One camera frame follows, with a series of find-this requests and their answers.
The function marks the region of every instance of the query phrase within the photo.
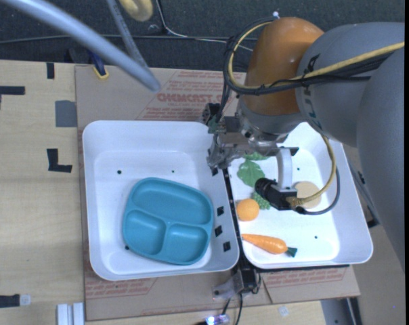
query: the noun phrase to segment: cardboard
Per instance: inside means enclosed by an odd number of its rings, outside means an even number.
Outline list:
[[[223,88],[221,72],[153,68],[161,83],[151,93],[113,66],[110,76],[98,79],[92,66],[75,67],[79,170],[83,224],[85,310],[87,321],[135,316],[221,310],[226,300],[214,299],[212,288],[223,284],[231,271],[111,282],[101,279],[89,262],[89,241],[83,170],[82,134],[98,120],[201,121],[207,103],[219,103]],[[244,74],[235,74],[242,82]],[[231,98],[226,115],[236,111]],[[320,268],[261,273],[256,295],[244,298],[244,306],[294,303],[320,299],[356,297],[360,294],[353,269]],[[233,300],[230,307],[237,307]]]

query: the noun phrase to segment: table surface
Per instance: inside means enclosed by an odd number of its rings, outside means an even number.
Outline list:
[[[55,102],[75,101],[74,64],[0,60],[0,85],[25,86],[4,95],[0,109],[0,295],[29,294],[28,306],[0,309],[0,324],[55,324],[56,306],[84,302],[77,128],[56,127]],[[49,172],[47,149],[71,173]],[[237,309],[229,309],[232,319]],[[98,321],[193,324],[208,311]],[[320,301],[244,307],[239,324],[325,325]]]

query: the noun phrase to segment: dark fabric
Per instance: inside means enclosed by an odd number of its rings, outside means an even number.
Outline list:
[[[105,0],[48,0],[101,34],[118,31]],[[250,22],[272,15],[304,18],[326,31],[343,24],[362,22],[404,22],[405,0],[160,0],[166,25],[175,33],[188,36],[230,37]],[[124,14],[131,34],[166,35],[155,5],[154,16],[136,22]],[[44,37],[58,31],[0,3],[0,41],[24,37]],[[135,43],[151,67],[221,70],[225,45],[173,39],[141,39]],[[110,40],[123,47],[122,40]],[[0,45],[0,59],[66,62],[69,49],[82,48],[68,38],[8,43]],[[86,52],[78,62],[88,62]],[[248,52],[237,57],[235,70],[245,69]]]

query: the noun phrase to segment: orange fruit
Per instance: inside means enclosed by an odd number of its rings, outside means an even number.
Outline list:
[[[238,202],[236,206],[236,213],[239,220],[250,221],[257,218],[259,215],[260,206],[256,200],[252,198],[246,198]]]

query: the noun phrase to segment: toy carrot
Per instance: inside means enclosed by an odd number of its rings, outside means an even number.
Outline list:
[[[285,241],[277,237],[242,234],[242,238],[271,254],[287,253],[291,257],[294,257],[298,251],[296,248],[287,247]]]

